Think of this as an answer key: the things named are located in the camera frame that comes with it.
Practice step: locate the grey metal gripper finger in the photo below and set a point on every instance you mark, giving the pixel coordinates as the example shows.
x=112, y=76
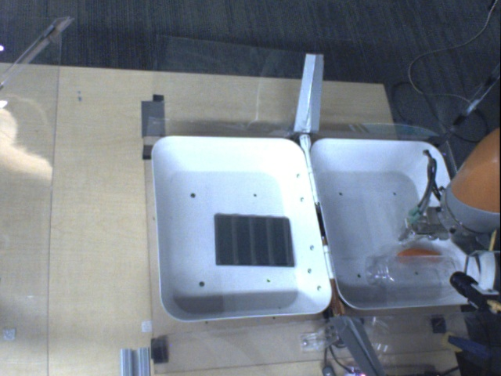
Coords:
x=408, y=233

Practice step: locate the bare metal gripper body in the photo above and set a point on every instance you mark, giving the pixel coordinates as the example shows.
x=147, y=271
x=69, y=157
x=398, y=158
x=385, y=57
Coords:
x=432, y=221

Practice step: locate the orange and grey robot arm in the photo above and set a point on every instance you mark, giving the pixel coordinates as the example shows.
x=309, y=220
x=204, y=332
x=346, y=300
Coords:
x=477, y=178

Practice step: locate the orange carrot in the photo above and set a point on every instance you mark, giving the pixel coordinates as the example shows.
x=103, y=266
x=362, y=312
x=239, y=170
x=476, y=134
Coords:
x=418, y=252

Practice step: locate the white plastic tray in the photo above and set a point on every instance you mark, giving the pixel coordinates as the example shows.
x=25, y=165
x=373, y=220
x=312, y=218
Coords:
x=368, y=218
x=235, y=171

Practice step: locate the thin black and white rod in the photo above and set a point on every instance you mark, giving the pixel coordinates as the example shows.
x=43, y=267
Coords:
x=315, y=200

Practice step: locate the dark grey ribbed rectangular pad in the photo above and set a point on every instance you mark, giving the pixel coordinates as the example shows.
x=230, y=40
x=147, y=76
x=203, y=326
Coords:
x=254, y=241

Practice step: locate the black cylinder on white bracket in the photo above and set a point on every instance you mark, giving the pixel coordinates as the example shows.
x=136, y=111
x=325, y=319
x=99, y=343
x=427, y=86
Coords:
x=467, y=285

